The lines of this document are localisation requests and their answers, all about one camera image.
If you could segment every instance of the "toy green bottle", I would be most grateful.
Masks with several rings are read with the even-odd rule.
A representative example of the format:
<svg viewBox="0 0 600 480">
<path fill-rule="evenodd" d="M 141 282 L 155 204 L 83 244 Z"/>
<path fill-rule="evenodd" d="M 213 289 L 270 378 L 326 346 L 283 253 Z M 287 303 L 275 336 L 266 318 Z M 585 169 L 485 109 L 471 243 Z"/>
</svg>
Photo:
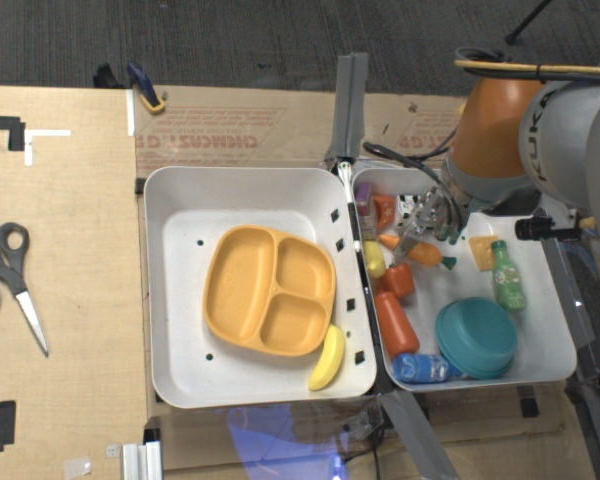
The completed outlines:
<svg viewBox="0 0 600 480">
<path fill-rule="evenodd" d="M 520 272 L 516 264 L 509 258 L 507 243 L 496 240 L 491 244 L 494 255 L 492 278 L 496 302 L 507 311 L 522 311 L 527 301 L 522 291 Z"/>
</svg>

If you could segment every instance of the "red sausage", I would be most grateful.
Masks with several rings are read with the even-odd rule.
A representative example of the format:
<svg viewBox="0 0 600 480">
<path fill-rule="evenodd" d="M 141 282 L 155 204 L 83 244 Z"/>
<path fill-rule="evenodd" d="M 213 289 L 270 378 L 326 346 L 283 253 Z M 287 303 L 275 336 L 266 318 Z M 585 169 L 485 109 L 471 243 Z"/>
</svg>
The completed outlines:
<svg viewBox="0 0 600 480">
<path fill-rule="evenodd" d="M 373 301 L 382 343 L 391 360 L 405 352 L 415 354 L 420 348 L 420 341 L 396 296 L 392 292 L 382 292 Z"/>
</svg>

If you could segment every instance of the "teal lid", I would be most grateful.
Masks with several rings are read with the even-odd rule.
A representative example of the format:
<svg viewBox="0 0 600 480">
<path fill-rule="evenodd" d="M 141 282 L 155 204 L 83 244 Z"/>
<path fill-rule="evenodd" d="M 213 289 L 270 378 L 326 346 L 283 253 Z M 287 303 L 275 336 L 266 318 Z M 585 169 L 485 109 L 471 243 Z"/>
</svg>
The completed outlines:
<svg viewBox="0 0 600 480">
<path fill-rule="evenodd" d="M 496 240 L 495 242 L 491 242 L 491 250 L 495 251 L 496 249 L 506 249 L 507 242 L 504 240 Z"/>
<path fill-rule="evenodd" d="M 436 318 L 440 352 L 476 379 L 504 374 L 513 360 L 518 334 L 511 317 L 495 302 L 470 297 L 448 304 Z"/>
</svg>

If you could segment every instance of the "yellow cable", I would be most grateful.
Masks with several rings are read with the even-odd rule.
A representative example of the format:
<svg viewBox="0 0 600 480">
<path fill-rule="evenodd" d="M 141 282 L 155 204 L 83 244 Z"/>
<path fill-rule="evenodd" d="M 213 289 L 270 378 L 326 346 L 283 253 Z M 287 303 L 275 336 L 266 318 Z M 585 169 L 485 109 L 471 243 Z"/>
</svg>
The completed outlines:
<svg viewBox="0 0 600 480">
<path fill-rule="evenodd" d="M 456 59 L 454 64 L 461 68 L 470 69 L 492 69 L 495 71 L 516 71 L 516 72 L 532 72 L 539 71 L 540 73 L 583 73 L 589 75 L 600 75 L 600 67 L 598 66 L 568 66 L 568 65 L 549 65 L 540 64 L 510 64 L 503 62 L 485 62 L 478 60 L 462 60 Z"/>
</svg>

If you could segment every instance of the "wooden surface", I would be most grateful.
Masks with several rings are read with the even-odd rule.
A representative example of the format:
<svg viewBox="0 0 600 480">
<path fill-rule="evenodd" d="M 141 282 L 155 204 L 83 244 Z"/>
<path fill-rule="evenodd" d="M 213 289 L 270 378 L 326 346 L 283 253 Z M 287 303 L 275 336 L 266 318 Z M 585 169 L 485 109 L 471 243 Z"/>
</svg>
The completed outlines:
<svg viewBox="0 0 600 480">
<path fill-rule="evenodd" d="M 0 479 L 63 479 L 89 456 L 92 477 L 120 478 L 110 443 L 142 442 L 146 423 L 135 146 L 125 91 L 0 87 L 0 115 L 35 137 L 34 163 L 0 131 L 0 224 L 29 229 L 25 280 L 45 358 L 1 284 L 0 401 L 15 400 L 15 443 Z"/>
</svg>

